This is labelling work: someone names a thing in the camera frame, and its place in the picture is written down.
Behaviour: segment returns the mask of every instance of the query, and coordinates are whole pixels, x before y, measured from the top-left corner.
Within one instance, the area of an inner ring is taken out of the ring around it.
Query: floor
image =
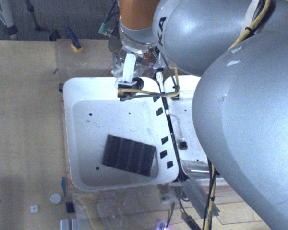
[[[106,43],[92,44],[108,52]],[[70,198],[50,202],[53,193],[63,195],[61,179],[67,176],[56,52],[54,42],[0,41],[0,230],[55,230],[61,219],[75,217],[66,213],[64,202]],[[30,213],[31,205],[38,205],[39,212]],[[269,230],[232,190],[219,190],[216,205],[215,230]],[[184,206],[201,225],[191,204]],[[122,229],[156,229],[157,220],[168,218],[168,206],[162,207],[127,215]],[[94,221],[100,227],[93,229],[107,229],[104,218]],[[178,206],[169,229],[188,229]]]

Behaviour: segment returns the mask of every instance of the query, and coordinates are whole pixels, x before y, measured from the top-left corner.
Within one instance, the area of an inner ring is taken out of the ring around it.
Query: black connector
[[[189,226],[192,230],[202,230],[199,225],[195,222],[195,220],[192,218],[192,216],[187,215],[186,213],[181,214],[181,218],[184,220],[184,222]]]

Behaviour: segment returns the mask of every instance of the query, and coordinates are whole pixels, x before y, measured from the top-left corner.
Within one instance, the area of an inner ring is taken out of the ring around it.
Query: metal leg
[[[2,12],[6,23],[6,33],[10,35],[11,40],[17,40],[17,27],[12,16],[9,0],[0,0]]]
[[[24,1],[25,1],[25,4],[27,5],[28,11],[29,11],[30,14],[31,14],[32,20],[33,20],[33,22],[34,22],[34,24],[35,24],[35,30],[40,31],[40,30],[41,30],[41,27],[40,27],[40,25],[38,24],[37,18],[36,18],[35,14],[34,14],[34,7],[33,7],[33,5],[31,4],[30,0],[24,0]]]

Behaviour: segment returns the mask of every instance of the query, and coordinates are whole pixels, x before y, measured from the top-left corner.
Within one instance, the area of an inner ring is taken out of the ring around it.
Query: black rectangular object
[[[156,147],[138,141],[108,135],[102,164],[150,176]]]

